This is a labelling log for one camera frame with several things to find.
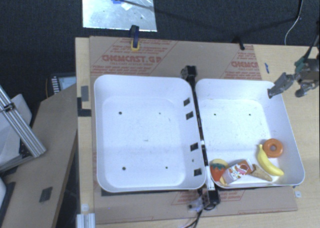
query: white tray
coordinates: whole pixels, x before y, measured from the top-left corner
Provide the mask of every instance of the white tray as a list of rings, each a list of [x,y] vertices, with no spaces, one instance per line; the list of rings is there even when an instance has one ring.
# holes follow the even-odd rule
[[[104,75],[94,83],[94,99],[97,179],[103,189],[122,192],[203,185],[201,142],[186,81]]]
[[[224,188],[298,185],[305,176],[281,95],[266,81],[202,79],[196,84],[208,161],[258,164],[258,144],[283,143],[271,161],[284,176],[250,175]],[[206,179],[193,94],[180,78],[104,75],[94,83],[97,179],[110,192],[196,189]]]
[[[223,186],[248,188],[298,185],[305,171],[281,95],[269,99],[268,81],[202,79],[196,85],[208,160],[221,158],[230,165],[250,159],[257,164],[258,145],[276,138],[283,154],[270,161],[284,171],[266,182],[251,175]]]

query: black clamp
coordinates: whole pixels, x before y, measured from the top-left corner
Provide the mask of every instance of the black clamp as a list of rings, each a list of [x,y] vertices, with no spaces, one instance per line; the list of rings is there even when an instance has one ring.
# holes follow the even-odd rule
[[[129,31],[129,37],[131,38],[131,50],[138,51],[140,48],[139,43],[139,26],[132,25]]]
[[[8,112],[8,111],[13,110],[15,108],[16,108],[15,104],[13,102],[10,102],[8,105],[5,105],[2,110],[0,110],[0,113],[3,111]]]
[[[196,66],[185,66],[180,73],[180,77],[189,82],[189,78],[195,78],[197,76]]]
[[[241,40],[240,37],[235,36],[235,37],[233,38],[233,40],[232,40],[231,43],[238,43],[238,44],[240,45],[240,49],[241,49],[242,51],[245,50],[244,44],[242,43],[242,40]]]

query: cardboard sheet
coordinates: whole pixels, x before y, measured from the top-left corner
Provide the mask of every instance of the cardboard sheet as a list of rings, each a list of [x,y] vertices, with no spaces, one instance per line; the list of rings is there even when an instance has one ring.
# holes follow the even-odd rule
[[[140,39],[132,52],[128,38],[90,38],[91,86],[103,74],[178,77],[186,65],[196,65],[202,78],[260,80],[252,45]],[[91,88],[94,212],[97,224],[195,217],[188,211],[197,191],[108,193],[96,176],[95,110]],[[297,210],[291,187],[221,191],[221,203],[204,216]]]

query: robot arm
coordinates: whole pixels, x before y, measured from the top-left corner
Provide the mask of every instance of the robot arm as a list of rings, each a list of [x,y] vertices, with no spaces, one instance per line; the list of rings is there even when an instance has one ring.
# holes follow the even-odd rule
[[[308,51],[294,64],[294,75],[282,73],[275,81],[274,86],[267,91],[270,99],[288,89],[295,80],[300,85],[300,89],[295,92],[296,97],[302,97],[307,94],[308,90],[319,86],[319,53],[316,59],[309,59],[312,47],[317,45],[319,45],[319,21],[317,22],[316,34]]]

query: banana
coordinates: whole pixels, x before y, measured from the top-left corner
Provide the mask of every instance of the banana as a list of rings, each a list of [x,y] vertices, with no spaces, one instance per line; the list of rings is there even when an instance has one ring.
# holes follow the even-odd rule
[[[270,162],[268,156],[262,148],[262,144],[259,145],[258,162],[260,166],[271,175],[281,176],[285,174],[280,168],[276,167]]]

